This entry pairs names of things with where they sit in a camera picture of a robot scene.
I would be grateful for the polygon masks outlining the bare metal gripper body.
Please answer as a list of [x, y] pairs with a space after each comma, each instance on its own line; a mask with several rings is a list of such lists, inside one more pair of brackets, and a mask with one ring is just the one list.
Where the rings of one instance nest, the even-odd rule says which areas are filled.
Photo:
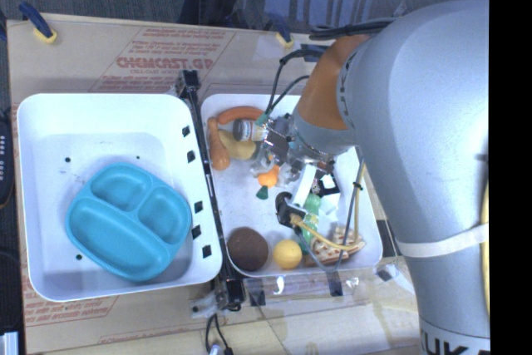
[[269, 119], [263, 146], [292, 171], [301, 171], [305, 165], [314, 165], [321, 171], [333, 171], [333, 156], [305, 141], [291, 114]]

